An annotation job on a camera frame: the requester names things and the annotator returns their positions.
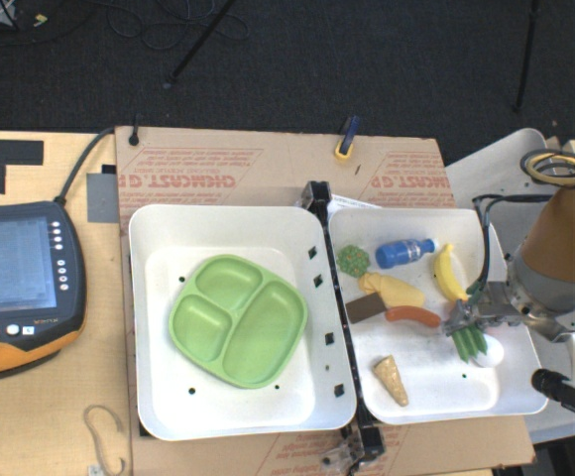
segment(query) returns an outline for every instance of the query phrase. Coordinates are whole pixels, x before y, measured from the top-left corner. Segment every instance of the blue screen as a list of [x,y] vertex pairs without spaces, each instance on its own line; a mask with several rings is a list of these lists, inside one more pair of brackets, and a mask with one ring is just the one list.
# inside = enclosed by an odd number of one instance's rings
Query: blue screen
[[0,221],[0,312],[56,306],[47,219]]

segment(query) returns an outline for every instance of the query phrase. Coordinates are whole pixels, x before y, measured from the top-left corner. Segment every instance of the dark background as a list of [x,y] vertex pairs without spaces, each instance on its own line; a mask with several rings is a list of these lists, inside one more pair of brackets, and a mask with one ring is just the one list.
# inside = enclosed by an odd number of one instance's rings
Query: dark background
[[[522,128],[575,139],[575,0],[17,0],[0,130],[139,124],[436,138],[446,165]],[[35,17],[48,19],[35,27]]]

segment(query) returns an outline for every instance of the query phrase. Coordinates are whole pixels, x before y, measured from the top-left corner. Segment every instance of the toy water bottle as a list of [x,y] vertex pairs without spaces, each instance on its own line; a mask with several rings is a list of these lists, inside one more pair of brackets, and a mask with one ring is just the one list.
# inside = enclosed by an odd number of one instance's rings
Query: toy water bottle
[[398,240],[378,247],[376,261],[380,268],[392,268],[417,261],[427,252],[435,252],[436,248],[437,242],[432,238]]

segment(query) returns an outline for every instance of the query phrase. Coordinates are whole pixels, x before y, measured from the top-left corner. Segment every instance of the button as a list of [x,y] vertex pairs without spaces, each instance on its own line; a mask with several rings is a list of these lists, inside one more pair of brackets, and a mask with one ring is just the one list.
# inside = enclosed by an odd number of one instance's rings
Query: button
[[6,326],[6,333],[8,335],[10,335],[11,337],[18,335],[20,331],[21,331],[21,326],[19,326],[18,324],[8,324]]

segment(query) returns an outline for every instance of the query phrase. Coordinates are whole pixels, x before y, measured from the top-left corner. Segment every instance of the white egg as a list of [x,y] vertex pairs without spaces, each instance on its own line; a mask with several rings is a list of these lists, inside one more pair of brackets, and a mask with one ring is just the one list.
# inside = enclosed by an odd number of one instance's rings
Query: white egg
[[504,346],[502,343],[491,335],[484,333],[484,338],[488,344],[486,354],[481,351],[473,358],[473,361],[480,367],[492,369],[497,367],[504,360]]

